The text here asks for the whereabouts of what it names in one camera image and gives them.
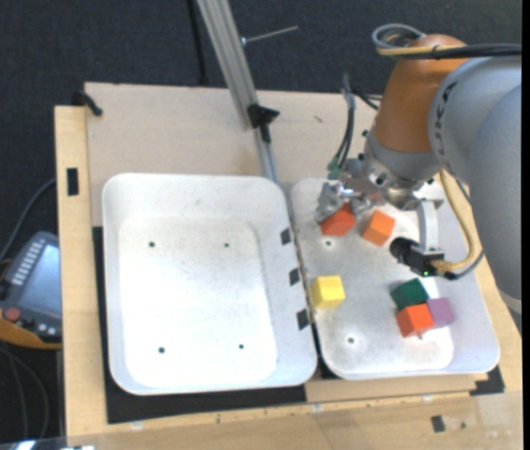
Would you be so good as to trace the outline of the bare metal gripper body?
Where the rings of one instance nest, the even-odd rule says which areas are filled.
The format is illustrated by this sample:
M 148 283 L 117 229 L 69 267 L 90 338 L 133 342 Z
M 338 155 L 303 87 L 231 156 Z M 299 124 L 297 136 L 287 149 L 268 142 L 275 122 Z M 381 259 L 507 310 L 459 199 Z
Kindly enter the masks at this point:
M 366 199 L 374 206 L 390 204 L 401 211 L 416 208 L 416 192 L 423 182 L 410 180 L 391 171 L 376 157 L 348 158 L 339 169 L 342 194 L 352 199 Z

